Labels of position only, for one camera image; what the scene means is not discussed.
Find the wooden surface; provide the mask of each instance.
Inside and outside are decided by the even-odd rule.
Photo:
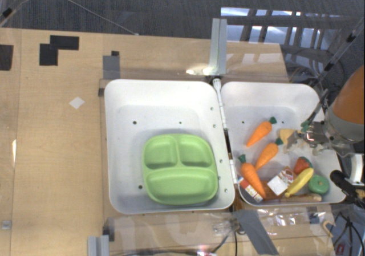
[[[11,71],[0,71],[0,224],[12,218],[13,142],[17,138],[21,37],[20,30],[0,28],[0,44],[14,46]],[[0,229],[0,255],[9,253],[10,237],[11,230]]]
[[[78,51],[60,50],[57,67],[39,66],[39,44],[49,43],[51,34],[79,36],[80,48]],[[112,50],[120,51],[122,76],[176,78],[179,73],[185,79],[187,69],[194,68],[198,72],[208,64],[210,43],[197,39],[35,30],[22,30],[17,42],[21,43],[21,70],[10,255],[87,255],[87,237],[100,236],[107,217],[113,215],[117,219],[146,221],[143,216],[130,218],[116,214],[105,193],[107,180],[102,172],[103,164],[105,170],[105,161],[102,161],[105,137],[100,128],[103,123],[98,97],[103,74],[102,56],[110,55]],[[253,55],[244,55],[244,49],[247,49],[244,52]],[[265,53],[273,58],[276,56],[275,59],[270,59],[268,55],[257,57],[258,52],[263,50],[267,50]],[[228,45],[228,54],[232,53],[228,56],[229,68],[235,66],[235,71],[255,76],[258,64],[262,63],[266,65],[264,73],[273,71],[273,76],[278,80],[287,81],[278,46],[266,48],[261,44],[232,43]],[[243,59],[251,58],[254,64],[249,67],[242,64]],[[9,94],[13,93],[3,93],[2,99],[5,96],[9,99]],[[76,97],[84,100],[78,109],[69,104]],[[197,223],[200,227],[212,228],[209,221],[194,220],[193,224],[189,224],[184,220],[184,215],[173,216],[180,217],[182,225],[179,229],[187,234],[194,232]],[[150,231],[157,231],[157,238],[166,233],[163,223],[148,226]],[[280,236],[273,239],[276,245],[283,247],[282,255],[295,255],[296,246],[292,245],[300,241],[311,254],[308,250],[311,248],[305,245],[306,240],[297,239],[303,236],[303,227],[308,232],[307,237],[313,238],[309,241],[326,237],[323,231],[314,237],[307,223],[298,225],[297,229],[293,227],[296,234],[292,229],[280,229]],[[9,238],[3,237],[5,233],[0,235],[4,247],[9,247],[6,244]],[[126,249],[127,244],[131,244],[126,241],[127,235],[132,235],[143,245],[156,245],[139,241],[143,239],[142,231],[121,230],[117,236],[120,241],[111,243],[114,251]],[[163,238],[165,245],[168,245],[168,237]],[[247,237],[239,241],[239,249],[252,251],[250,253],[256,255]],[[213,246],[216,242],[217,239],[212,238]],[[6,248],[0,250],[1,255],[4,251],[6,253]],[[232,251],[234,245],[228,243],[219,255],[228,255]]]

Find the small box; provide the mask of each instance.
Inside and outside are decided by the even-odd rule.
[[[240,185],[243,189],[246,190],[246,192],[252,196],[253,199],[256,200],[257,203],[261,202],[263,198],[260,194],[257,193],[257,191],[248,183],[247,180],[240,178],[238,180],[240,182]]]
[[[281,195],[276,195],[272,190],[271,188],[267,185],[267,181],[261,181],[262,182],[262,186],[263,186],[263,189],[266,193],[266,197],[264,199],[264,201],[271,201],[271,200],[278,200],[280,198],[282,198]]]
[[[286,166],[267,185],[276,195],[280,195],[293,183],[296,177],[297,175],[295,175],[293,170]]]

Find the carrot green top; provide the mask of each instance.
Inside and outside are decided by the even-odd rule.
[[[269,122],[270,122],[271,124],[275,124],[277,121],[276,121],[275,117],[273,116],[273,117],[271,117],[271,118],[269,119]]]
[[[246,155],[245,155],[245,154],[240,155],[240,156],[238,157],[238,159],[240,160],[240,162],[241,162],[241,163],[245,163],[245,162],[246,162]]]
[[[277,145],[281,145],[281,144],[283,144],[283,141],[280,139],[280,137],[278,137],[278,138],[276,139],[275,143],[276,143]]]

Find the wooden table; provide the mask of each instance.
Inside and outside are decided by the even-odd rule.
[[[0,102],[8,103],[7,113],[10,108],[18,109],[8,119],[14,133],[9,136],[8,131],[8,144],[0,145],[2,153],[9,152],[9,142],[13,136],[17,138],[15,178],[14,166],[9,166],[10,154],[7,159],[0,157],[8,170],[7,179],[0,175],[0,220],[13,220],[11,230],[0,230],[0,255],[87,255],[87,237],[101,235],[104,213],[121,216],[112,209],[106,211],[103,202],[107,194],[98,97],[103,55],[110,55],[112,50],[120,52],[122,76],[201,79],[188,76],[186,70],[198,72],[208,64],[210,41],[15,29],[0,29],[0,33],[0,44],[14,45],[12,70],[0,71],[0,79],[8,87],[0,91]],[[50,35],[78,36],[79,50],[60,50],[58,66],[40,66],[39,45],[49,43]],[[287,82],[276,45],[229,43],[227,53],[228,72],[233,77],[233,72],[239,72],[246,80],[268,81],[271,77]],[[84,101],[78,109],[69,104],[76,97]],[[321,208],[330,216],[329,206]],[[181,217],[181,228],[193,230],[196,221],[184,224]],[[209,221],[206,227],[211,228]],[[158,239],[163,238],[163,226],[152,225],[151,229]],[[333,249],[323,230],[316,227],[316,237],[312,229],[308,223],[274,227],[272,238],[282,255],[327,253]],[[127,235],[130,231],[121,227],[120,232]],[[143,237],[143,230],[137,227],[135,236]],[[230,243],[218,254],[233,255],[232,241],[229,238]],[[238,241],[239,251],[256,255],[247,236],[239,236]],[[121,236],[111,243],[111,250],[123,251],[127,246]]]

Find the black square marker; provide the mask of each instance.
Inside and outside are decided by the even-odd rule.
[[[10,14],[13,12],[12,8],[8,7],[4,12],[2,12],[2,15],[4,18],[7,18],[10,16]]]
[[[40,66],[57,66],[58,51],[52,49],[50,44],[40,44],[39,46],[39,65]]]
[[[13,61],[13,45],[0,44],[0,71],[10,71]]]
[[[51,35],[51,49],[79,50],[79,37]]]

